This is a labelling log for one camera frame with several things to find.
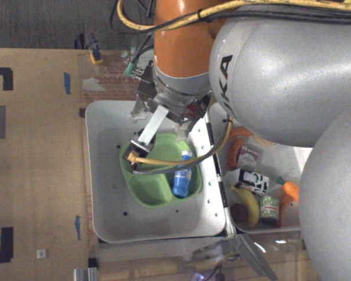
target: blue tape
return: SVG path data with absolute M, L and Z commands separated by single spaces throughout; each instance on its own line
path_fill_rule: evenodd
M 66 94 L 67 95 L 71 94 L 71 92 L 70 92 L 71 81 L 70 81 L 70 74 L 69 73 L 64 73 L 64 86 L 65 86 Z

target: green bowl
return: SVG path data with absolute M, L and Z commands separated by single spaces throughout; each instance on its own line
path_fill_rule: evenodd
M 165 207 L 188 200 L 198 194 L 202 187 L 202 177 L 199 166 L 192 167 L 192 176 L 188 188 L 189 195 L 186 198 L 177 198 L 171 191 L 174 183 L 174 173 L 138 175 L 130 172 L 130 163 L 122 158 L 122 155 L 129 147 L 127 143 L 121 150 L 120 163 L 126 184 L 134 199 L 145 207 Z M 177 135 L 174 133 L 159 133 L 156 135 L 156 142 L 148 154 L 149 159 L 158 160 L 182 160 L 182 151 L 191 150 L 185 141 L 177 142 Z M 171 166 L 158 166 L 142 164 L 140 170 L 167 169 Z

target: carrot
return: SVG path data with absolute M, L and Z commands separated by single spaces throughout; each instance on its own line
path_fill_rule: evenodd
M 236 127 L 230 131 L 228 141 L 233 138 L 236 138 L 237 136 L 251 136 L 251 135 L 252 135 L 252 132 L 247 130 L 245 127 L 243 126 Z
M 228 151 L 228 157 L 227 157 L 229 169 L 231 169 L 231 170 L 236 169 L 236 164 L 237 164 L 237 159 L 238 159 L 238 151 L 243 146 L 244 143 L 245 143 L 244 140 L 241 138 L 235 140 L 232 143 L 232 145 Z
M 285 193 L 292 197 L 296 202 L 299 202 L 299 187 L 290 181 L 287 181 L 283 184 L 283 190 Z
M 276 224 L 276 227 L 281 227 L 282 226 L 282 221 L 283 221 L 283 218 L 285 216 L 286 208 L 293 201 L 294 201 L 294 199 L 291 196 L 289 196 L 286 193 L 283 193 L 282 197 L 280 198 L 280 203 L 278 205 L 279 220 L 278 220 L 278 223 Z

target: wooden surface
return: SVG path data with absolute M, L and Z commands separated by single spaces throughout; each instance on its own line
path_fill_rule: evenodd
M 6 138 L 0 139 L 0 229 L 14 228 L 14 257 L 0 280 L 72 280 L 87 268 L 87 203 L 77 50 L 0 49 L 14 90 L 2 90 Z M 63 73 L 70 73 L 71 94 Z M 74 226 L 81 221 L 81 240 Z M 47 258 L 37 260 L 36 250 Z

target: bottle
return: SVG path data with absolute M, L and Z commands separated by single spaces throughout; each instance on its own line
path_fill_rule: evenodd
M 182 151 L 182 160 L 191 159 L 191 151 Z M 174 174 L 173 194 L 177 198 L 186 198 L 188 196 L 188 186 L 191 181 L 191 168 L 176 171 Z

